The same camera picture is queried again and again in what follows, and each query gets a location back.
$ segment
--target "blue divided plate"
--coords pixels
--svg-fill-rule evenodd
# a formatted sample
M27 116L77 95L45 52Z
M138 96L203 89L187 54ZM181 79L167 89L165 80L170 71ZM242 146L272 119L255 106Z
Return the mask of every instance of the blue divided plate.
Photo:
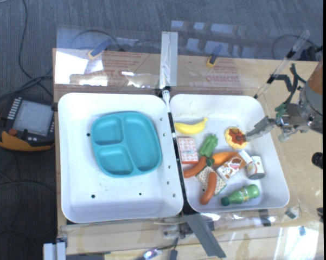
M162 151L152 122L139 112L118 112L98 118L91 129L95 158L112 177L129 177L155 170Z

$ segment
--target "transparent plastic sheet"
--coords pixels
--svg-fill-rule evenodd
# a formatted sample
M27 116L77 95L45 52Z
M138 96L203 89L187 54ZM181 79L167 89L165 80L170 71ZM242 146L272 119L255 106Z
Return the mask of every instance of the transparent plastic sheet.
M98 32L98 35L115 38L114 46L112 46L113 51L109 47L106 51L101 52L98 57L90 59L89 52L103 39L99 39L97 36L93 37L94 41L91 38L94 41L92 46L90 46L91 41L89 39L76 44L75 40L83 34L80 35L81 32L95 32L96 30L73 30L75 30L73 34L70 34L70 28L63 28L58 34L60 38L58 38L55 54L56 101L68 92L158 94L159 68L161 67L161 39L159 36L128 31L116 31L112 34L106 30L108 35ZM65 35L71 38L72 45L66 45L67 42L64 41L63 37ZM199 51L196 55L192 53L193 49L190 45L186 48L186 45L181 42L183 42L183 38L179 38L177 82L176 86L172 87L171 96L182 93L253 96L279 63L279 61L267 62L265 60L219 57L215 67L210 68L206 65L206 60L213 48ZM296 65L297 70L302 72L300 75L307 79L316 64L313 62L304 63L303 70L299 70L299 62L296 62ZM288 68L284 71L289 77ZM258 101L263 106L265 114L274 117L274 108L284 101L287 95L288 92L283 82L277 82L275 87L272 86ZM203 216L206 220L211 219L213 221L215 237L228 256L233 255L231 246L236 243L235 241L250 239L251 242L255 243L256 240L261 242L263 238L272 237L273 239L277 238L277 240L273 241L274 244L270 248L271 255L295 259L298 249L299 255L303 256L302 258L317 257L320 251L323 252L323 244L321 245L323 242L323 223L321 223L320 216L316 211L316 206L323 208L323 181L318 168L312 165L310 156L316 150L322 149L322 138L321 136L316 138L315 132L307 132L292 136L289 141L293 143L289 144L289 141L287 143L278 141L280 135L278 128L275 128L270 134L290 191L289 203L280 209L203 213ZM317 139L317 143L314 146L306 145L305 147L303 145L299 152L302 154L301 157L306 157L306 159L302 163L299 162L299 165L302 166L297 166L293 170L292 167L295 166L295 163L292 161L295 155L289 154L290 151L293 151L291 146L306 144L311 136ZM299 176L304 181L302 184L299 182ZM176 236L179 237L179 244L182 246L198 243L193 233L181 234L180 228L176 226L180 226L184 222L178 217L145 220L143 227L141 227L142 221L129 221L129 223L138 224L132 232L137 230L136 234L140 236L143 236L142 231L152 226L152 231L159 232L155 235L159 235L159 238L155 239L155 242L149 242L149 238L144 237L133 238L126 244L114 242L112 244L114 250L159 248L168 245ZM101 228L102 225L106 227L108 223L66 225L60 227L60 235L67 234L72 230L78 231L80 228L80 231L84 232L85 227L90 229L88 234L93 231L101 234L103 231L96 228L97 226ZM93 247L91 250L96 251L100 247ZM73 248L69 247L69 252L72 253L72 251ZM251 251L256 253L256 250L249 249L248 252L248 256L254 257L251 255Z

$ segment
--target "banana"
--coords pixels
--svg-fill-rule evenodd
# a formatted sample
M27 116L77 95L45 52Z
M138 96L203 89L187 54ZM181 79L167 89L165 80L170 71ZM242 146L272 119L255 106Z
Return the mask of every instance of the banana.
M176 122L175 129L185 135L195 135L205 129L206 121L208 121L208 118L204 118L203 121L196 124L183 124L181 122Z

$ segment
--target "soup can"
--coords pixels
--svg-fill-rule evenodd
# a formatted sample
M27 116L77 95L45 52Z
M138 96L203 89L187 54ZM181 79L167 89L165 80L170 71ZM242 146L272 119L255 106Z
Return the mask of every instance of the soup can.
M246 165L248 178L257 180L265 176L263 163L260 156L252 156L252 162Z

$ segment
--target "red and white box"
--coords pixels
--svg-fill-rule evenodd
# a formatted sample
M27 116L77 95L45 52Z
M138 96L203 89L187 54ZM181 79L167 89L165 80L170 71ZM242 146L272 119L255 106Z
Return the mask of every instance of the red and white box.
M193 138L177 138L182 164L196 164L199 160Z

